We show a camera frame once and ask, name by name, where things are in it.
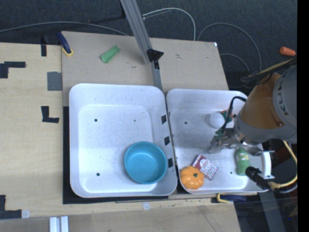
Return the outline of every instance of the table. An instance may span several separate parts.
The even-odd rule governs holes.
[[[0,194],[6,195],[5,209],[29,211],[31,218],[91,214],[97,214],[98,218],[100,214],[109,216],[110,213],[123,217],[124,211],[130,211],[126,213],[128,217],[136,216],[143,212],[144,201],[62,204],[63,106],[68,105],[68,91],[74,84],[152,85],[151,69],[142,62],[134,37],[63,34],[74,50],[71,58],[61,53],[58,45],[47,45],[47,54],[42,56],[41,45],[0,43],[0,63],[24,61],[27,64],[26,68],[9,68],[8,78],[0,79]],[[174,87],[228,89],[214,43],[151,41],[154,49],[165,52],[159,61],[165,93]],[[100,55],[115,44],[121,52],[109,64],[104,64]],[[98,65],[100,76],[95,74]],[[62,73],[62,91],[48,90],[48,73]],[[59,118],[59,122],[42,122],[42,106],[48,106],[49,117]],[[188,216],[193,211],[203,216],[202,209],[222,207],[229,214],[224,217],[225,223],[234,224],[235,231],[239,231],[234,207],[215,205],[207,196],[175,192],[167,200],[148,203],[154,214],[173,211]]]

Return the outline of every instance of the green eraser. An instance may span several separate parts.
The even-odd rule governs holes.
[[[101,59],[104,63],[108,63],[112,60],[113,57],[120,51],[120,49],[115,45],[108,51],[102,54]]]
[[[237,174],[246,175],[246,169],[249,167],[249,154],[243,148],[236,151]]]

